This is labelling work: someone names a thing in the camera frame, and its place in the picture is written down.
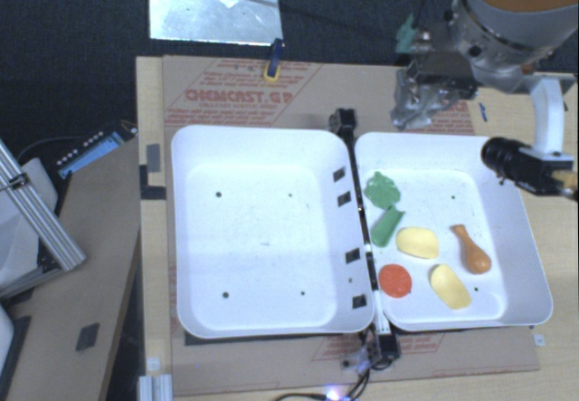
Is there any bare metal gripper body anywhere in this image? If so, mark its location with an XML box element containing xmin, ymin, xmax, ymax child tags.
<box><xmin>403</xmin><ymin>0</ymin><xmax>558</xmax><ymax>100</ymax></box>

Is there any green broccoli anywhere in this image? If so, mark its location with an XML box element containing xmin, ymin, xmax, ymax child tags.
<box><xmin>363</xmin><ymin>170</ymin><xmax>403</xmax><ymax>207</ymax></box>

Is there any white plastic tray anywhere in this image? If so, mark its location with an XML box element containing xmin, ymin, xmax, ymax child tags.
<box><xmin>354</xmin><ymin>131</ymin><xmax>555</xmax><ymax>333</ymax></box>
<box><xmin>170</xmin><ymin>124</ymin><xmax>377</xmax><ymax>340</ymax></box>

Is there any thin black and white rod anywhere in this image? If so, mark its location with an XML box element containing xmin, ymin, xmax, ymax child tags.
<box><xmin>342</xmin><ymin>126</ymin><xmax>388</xmax><ymax>333</ymax></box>

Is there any green pea pod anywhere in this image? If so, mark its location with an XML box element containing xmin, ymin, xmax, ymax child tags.
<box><xmin>370</xmin><ymin>205</ymin><xmax>406</xmax><ymax>249</ymax></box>

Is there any yellow potato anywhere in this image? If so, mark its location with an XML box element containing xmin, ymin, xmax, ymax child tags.
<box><xmin>394</xmin><ymin>226</ymin><xmax>441</xmax><ymax>261</ymax></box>

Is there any brown chicken drumstick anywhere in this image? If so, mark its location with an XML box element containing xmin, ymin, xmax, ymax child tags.
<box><xmin>449</xmin><ymin>224</ymin><xmax>493</xmax><ymax>276</ymax></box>

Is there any brown cardboard board red print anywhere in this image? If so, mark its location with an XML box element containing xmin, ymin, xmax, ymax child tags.
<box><xmin>161</xmin><ymin>54</ymin><xmax>542</xmax><ymax>396</ymax></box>

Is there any red tomato slice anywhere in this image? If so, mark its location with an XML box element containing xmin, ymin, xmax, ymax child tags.
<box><xmin>377</xmin><ymin>263</ymin><xmax>413</xmax><ymax>300</ymax></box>

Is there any yellow lemon wedge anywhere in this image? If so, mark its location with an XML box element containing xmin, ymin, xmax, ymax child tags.
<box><xmin>429</xmin><ymin>263</ymin><xmax>473</xmax><ymax>311</ymax></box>

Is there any black cylinder on white bracket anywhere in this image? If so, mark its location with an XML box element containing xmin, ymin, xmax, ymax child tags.
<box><xmin>480</xmin><ymin>75</ymin><xmax>576</xmax><ymax>197</ymax></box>

